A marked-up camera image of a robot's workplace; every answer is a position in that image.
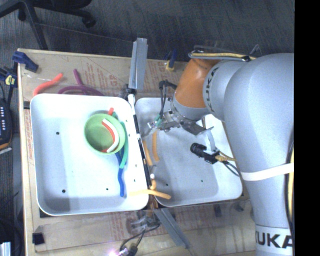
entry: white tape band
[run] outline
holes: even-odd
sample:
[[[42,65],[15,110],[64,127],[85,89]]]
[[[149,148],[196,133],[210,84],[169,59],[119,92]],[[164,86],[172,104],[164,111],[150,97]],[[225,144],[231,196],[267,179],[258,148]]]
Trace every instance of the white tape band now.
[[[256,172],[241,172],[241,176],[245,181],[261,181],[278,175],[292,173],[294,170],[295,165],[292,162]]]

